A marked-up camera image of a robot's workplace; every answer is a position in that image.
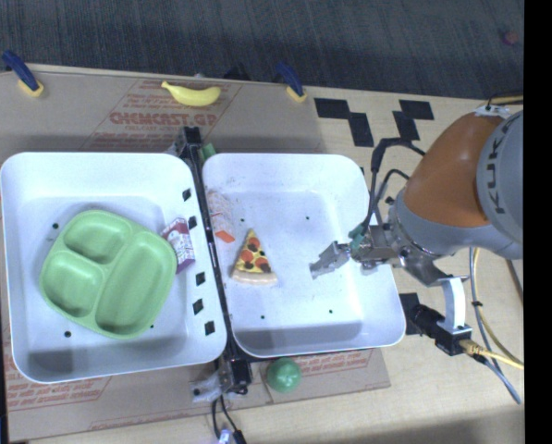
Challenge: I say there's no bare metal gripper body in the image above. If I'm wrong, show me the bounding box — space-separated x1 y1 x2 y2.
349 223 453 288

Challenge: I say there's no white plastic tray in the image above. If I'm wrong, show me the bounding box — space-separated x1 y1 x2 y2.
201 152 408 360
0 151 228 385

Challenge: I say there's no pizza slice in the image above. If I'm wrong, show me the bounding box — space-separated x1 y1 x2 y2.
229 228 279 288

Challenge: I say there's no thin black and white rod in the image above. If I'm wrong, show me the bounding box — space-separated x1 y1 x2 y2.
188 142 239 374

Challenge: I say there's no green apple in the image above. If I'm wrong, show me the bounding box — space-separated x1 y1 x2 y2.
265 357 303 394

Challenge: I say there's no white and orange carton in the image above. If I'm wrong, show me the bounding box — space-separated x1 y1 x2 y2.
205 189 237 244

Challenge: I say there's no purple and white carton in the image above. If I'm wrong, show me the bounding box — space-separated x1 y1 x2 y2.
160 216 197 275

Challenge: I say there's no yellow banana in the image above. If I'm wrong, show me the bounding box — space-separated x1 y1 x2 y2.
160 80 223 108

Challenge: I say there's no green divided plate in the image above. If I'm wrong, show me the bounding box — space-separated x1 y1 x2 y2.
38 208 179 340

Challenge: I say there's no brown cardboard board red print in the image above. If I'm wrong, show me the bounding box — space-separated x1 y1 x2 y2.
0 62 392 443

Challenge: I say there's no black cylinder on white bracket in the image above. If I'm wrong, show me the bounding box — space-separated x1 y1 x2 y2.
407 275 473 357

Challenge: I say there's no black block with thin wires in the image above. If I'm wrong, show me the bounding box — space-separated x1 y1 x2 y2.
227 358 252 387
181 126 203 157

